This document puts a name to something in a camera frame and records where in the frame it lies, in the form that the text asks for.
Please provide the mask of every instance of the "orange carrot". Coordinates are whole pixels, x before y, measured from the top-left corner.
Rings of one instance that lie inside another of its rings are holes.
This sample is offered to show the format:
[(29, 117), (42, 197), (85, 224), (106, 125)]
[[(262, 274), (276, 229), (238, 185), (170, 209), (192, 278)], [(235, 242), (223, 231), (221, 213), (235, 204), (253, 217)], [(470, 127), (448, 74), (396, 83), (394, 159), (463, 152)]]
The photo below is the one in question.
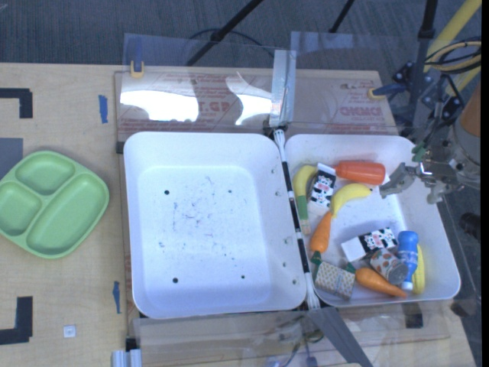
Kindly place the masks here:
[(406, 292), (398, 286), (389, 283), (381, 274), (378, 274), (374, 269), (359, 268), (355, 272), (356, 281), (366, 288), (373, 291), (382, 292), (392, 295), (393, 297), (407, 297)]
[(313, 252), (324, 253), (329, 245), (329, 233), (331, 232), (332, 213), (328, 211), (319, 222), (309, 243)]

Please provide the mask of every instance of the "gray carpet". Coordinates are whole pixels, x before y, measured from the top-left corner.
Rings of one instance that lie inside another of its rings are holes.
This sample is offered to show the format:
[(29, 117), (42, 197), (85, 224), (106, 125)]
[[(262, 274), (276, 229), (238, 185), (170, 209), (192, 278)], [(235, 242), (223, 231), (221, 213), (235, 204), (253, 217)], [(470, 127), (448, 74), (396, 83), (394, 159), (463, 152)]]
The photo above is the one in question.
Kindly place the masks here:
[[(0, 61), (13, 63), (121, 64), (125, 34), (207, 40), (250, 0), (0, 0)], [(327, 33), (347, 0), (265, 0), (229, 34), (225, 42), (288, 48), (292, 31)], [(464, 0), (439, 0), (437, 33)], [(338, 33), (377, 39), (371, 48), (343, 50), (344, 58), (302, 60), (303, 67), (376, 69), (383, 82), (407, 60), (415, 60), (417, 33), (426, 0), (356, 0)], [(481, 35), (479, 10), (458, 39)], [(462, 92), (465, 100), (477, 80)], [(393, 109), (402, 107), (402, 97)], [(462, 213), (480, 215), (480, 192), (467, 188), (439, 204), (462, 288), (454, 310), (462, 318), (475, 360), (481, 352), (480, 243), (459, 226)]]

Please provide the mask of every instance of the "blue tape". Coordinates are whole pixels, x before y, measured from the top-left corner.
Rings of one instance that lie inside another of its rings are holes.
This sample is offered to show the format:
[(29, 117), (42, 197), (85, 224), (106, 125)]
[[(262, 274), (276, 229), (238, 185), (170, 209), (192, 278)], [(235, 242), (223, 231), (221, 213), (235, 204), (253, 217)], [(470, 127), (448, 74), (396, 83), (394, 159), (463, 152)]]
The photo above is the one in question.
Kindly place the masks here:
[(117, 309), (117, 314), (121, 313), (120, 296), (121, 292), (119, 290), (119, 282), (114, 281), (114, 287), (112, 288), (112, 295), (114, 295), (115, 308)]
[(406, 91), (406, 85), (401, 83), (387, 84), (386, 86), (378, 87), (372, 91), (375, 96), (388, 96)]
[(102, 119), (102, 124), (106, 124), (108, 122), (108, 107), (107, 107), (107, 98), (103, 95), (99, 95), (99, 111), (100, 118)]

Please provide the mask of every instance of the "yellow pole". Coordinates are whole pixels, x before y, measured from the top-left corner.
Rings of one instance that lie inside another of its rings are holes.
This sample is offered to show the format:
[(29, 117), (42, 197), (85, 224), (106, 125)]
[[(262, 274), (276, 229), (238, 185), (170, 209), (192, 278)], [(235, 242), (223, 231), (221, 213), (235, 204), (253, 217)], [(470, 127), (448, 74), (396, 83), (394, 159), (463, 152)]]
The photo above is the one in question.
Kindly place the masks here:
[[(442, 47), (450, 44), (481, 5), (482, 0), (465, 0), (464, 4), (462, 4), (455, 15), (453, 15), (450, 22), (445, 26), (436, 40), (433, 41), (426, 55), (429, 56)], [(426, 65), (424, 67), (424, 72), (427, 72), (428, 70), (429, 65)]]

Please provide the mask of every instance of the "toy banana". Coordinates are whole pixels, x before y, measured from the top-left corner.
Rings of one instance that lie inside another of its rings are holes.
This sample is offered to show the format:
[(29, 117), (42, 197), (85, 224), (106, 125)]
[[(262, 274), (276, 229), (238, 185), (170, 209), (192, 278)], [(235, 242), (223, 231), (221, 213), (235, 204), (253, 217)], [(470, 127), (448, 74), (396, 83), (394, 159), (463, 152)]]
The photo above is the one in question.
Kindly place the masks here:
[(372, 190), (362, 183), (349, 183), (340, 187), (331, 198), (329, 209), (332, 212), (332, 217), (335, 218), (338, 215), (338, 211), (348, 201), (369, 196), (371, 193)]
[(306, 164), (296, 172), (292, 180), (292, 188), (296, 196), (297, 212), (299, 213), (300, 229), (305, 235), (311, 233), (309, 214), (307, 213), (307, 183), (316, 172), (316, 166)]
[(423, 261), (423, 251), (418, 244), (418, 267), (413, 274), (413, 293), (421, 294), (425, 290), (425, 263)]

